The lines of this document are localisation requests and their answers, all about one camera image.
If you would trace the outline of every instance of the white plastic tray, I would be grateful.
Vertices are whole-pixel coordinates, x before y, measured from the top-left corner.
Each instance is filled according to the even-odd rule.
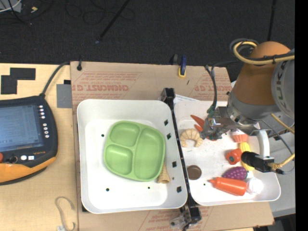
[[[172,114],[167,104],[162,101],[84,100],[77,108],[77,118],[81,199],[89,212],[102,214],[179,208],[186,203],[185,178]],[[170,177],[169,183],[126,179],[111,173],[104,165],[106,135],[115,122],[122,120],[151,126],[165,136],[164,162]]]
[[[180,101],[175,105],[174,111],[178,126],[179,135],[188,129],[194,128],[197,124],[190,115],[198,116],[202,119],[207,117],[207,109],[212,102],[207,101]],[[227,102],[218,102],[217,106],[226,106]],[[259,143],[256,136],[248,138],[248,144],[252,152],[259,153]],[[248,178],[256,177],[264,185],[260,194],[245,193],[244,196],[235,196],[233,194],[218,190],[209,182],[210,179],[221,177],[229,168],[241,166],[241,163],[230,165],[225,159],[226,151],[238,148],[238,143],[234,142],[230,132],[222,135],[222,139],[211,141],[203,140],[200,147],[194,147],[194,141],[186,141],[188,147],[182,147],[183,157],[186,167],[197,165],[202,174],[197,180],[189,180],[189,186],[193,199],[200,205],[225,205],[246,202],[274,201],[280,197],[281,189],[277,176],[273,172],[262,173],[252,170]]]

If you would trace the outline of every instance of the white cable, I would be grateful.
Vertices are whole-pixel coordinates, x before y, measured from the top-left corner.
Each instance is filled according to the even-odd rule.
[[[22,1],[22,0],[18,0],[17,3],[14,4],[12,7],[14,8],[14,7],[17,6],[21,1]],[[8,11],[8,10],[12,10],[11,7],[7,8],[7,9],[4,9],[4,10],[0,10],[0,13],[1,13],[1,12],[4,12],[4,11]]]

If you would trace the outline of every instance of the croissant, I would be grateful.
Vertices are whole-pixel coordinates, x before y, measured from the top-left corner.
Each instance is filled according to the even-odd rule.
[[[187,147],[186,140],[196,141],[195,147],[199,147],[203,142],[203,139],[200,138],[199,132],[194,128],[186,129],[181,133],[180,142],[182,147]]]

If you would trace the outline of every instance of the orange bottle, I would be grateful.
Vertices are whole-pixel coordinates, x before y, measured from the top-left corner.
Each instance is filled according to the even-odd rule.
[[[247,189],[247,183],[243,180],[216,177],[210,182],[215,188],[237,196],[243,196]]]
[[[226,154],[226,159],[231,165],[237,164],[241,161],[242,151],[240,148],[234,149]]]

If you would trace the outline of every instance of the green compartment plate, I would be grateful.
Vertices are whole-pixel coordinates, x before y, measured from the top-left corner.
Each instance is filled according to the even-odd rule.
[[[103,161],[116,175],[152,181],[162,170],[165,151],[165,138],[157,129],[137,122],[119,121],[109,130]]]

